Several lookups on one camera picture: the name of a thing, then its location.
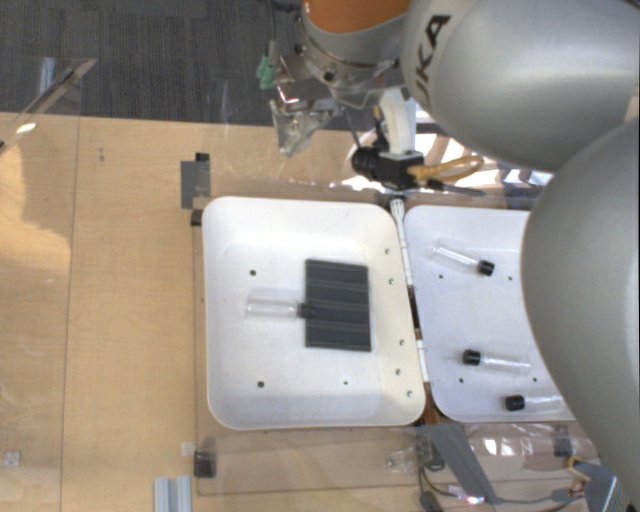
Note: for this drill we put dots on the black cylinder on white bracket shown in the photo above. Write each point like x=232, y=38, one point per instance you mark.
x=395, y=162

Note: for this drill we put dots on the thin black and white rod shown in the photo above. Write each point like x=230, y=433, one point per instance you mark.
x=403, y=240

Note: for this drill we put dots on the white plastic tray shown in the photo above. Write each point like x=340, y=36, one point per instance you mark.
x=280, y=370
x=465, y=310

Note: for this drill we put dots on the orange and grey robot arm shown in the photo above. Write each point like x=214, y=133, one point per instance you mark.
x=520, y=85

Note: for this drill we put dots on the clear vial without cap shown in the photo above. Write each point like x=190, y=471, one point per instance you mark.
x=400, y=459

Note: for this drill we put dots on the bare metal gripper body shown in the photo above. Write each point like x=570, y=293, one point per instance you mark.
x=345, y=85

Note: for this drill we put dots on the clear vial with black cap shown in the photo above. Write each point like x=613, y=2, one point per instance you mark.
x=484, y=267
x=514, y=402
x=272, y=307
x=471, y=357

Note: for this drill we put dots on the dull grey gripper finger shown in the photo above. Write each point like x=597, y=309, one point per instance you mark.
x=289, y=132
x=316, y=120

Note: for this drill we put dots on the dark grey ribbed rack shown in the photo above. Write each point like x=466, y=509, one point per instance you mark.
x=338, y=305

